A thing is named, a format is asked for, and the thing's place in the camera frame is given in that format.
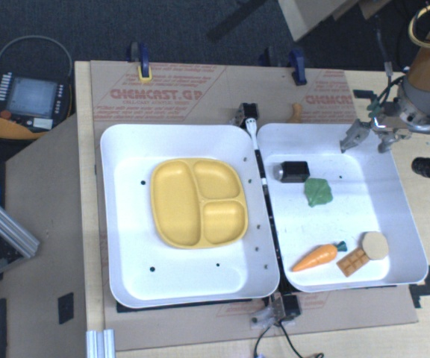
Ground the black cylinder on white bracket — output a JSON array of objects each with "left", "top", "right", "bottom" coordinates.
[{"left": 411, "top": 125, "right": 430, "bottom": 183}]

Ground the brown waffle biscuit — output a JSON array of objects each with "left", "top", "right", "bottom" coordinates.
[{"left": 335, "top": 247, "right": 371, "bottom": 279}]

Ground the brown cardboard board, red print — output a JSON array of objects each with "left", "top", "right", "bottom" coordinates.
[{"left": 89, "top": 60, "right": 420, "bottom": 352}]

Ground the thin black and white rod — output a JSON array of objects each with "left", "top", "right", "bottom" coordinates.
[{"left": 245, "top": 117, "right": 289, "bottom": 298}]

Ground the white plastic tray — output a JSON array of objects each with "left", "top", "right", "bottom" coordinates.
[
  {"left": 99, "top": 123, "right": 281, "bottom": 310},
  {"left": 255, "top": 122, "right": 430, "bottom": 294}
]

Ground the orange carrot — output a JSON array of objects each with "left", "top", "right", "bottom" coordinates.
[{"left": 291, "top": 240, "right": 348, "bottom": 273}]

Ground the green lettuce leaf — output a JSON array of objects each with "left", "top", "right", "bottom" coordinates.
[{"left": 304, "top": 177, "right": 334, "bottom": 209}]

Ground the yellow divided plate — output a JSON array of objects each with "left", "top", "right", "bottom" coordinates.
[{"left": 149, "top": 157, "right": 249, "bottom": 250}]

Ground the round beige biscuit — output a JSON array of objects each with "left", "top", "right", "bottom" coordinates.
[{"left": 360, "top": 230, "right": 390, "bottom": 261}]

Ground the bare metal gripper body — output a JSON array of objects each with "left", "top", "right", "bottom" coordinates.
[{"left": 369, "top": 101, "right": 430, "bottom": 142}]

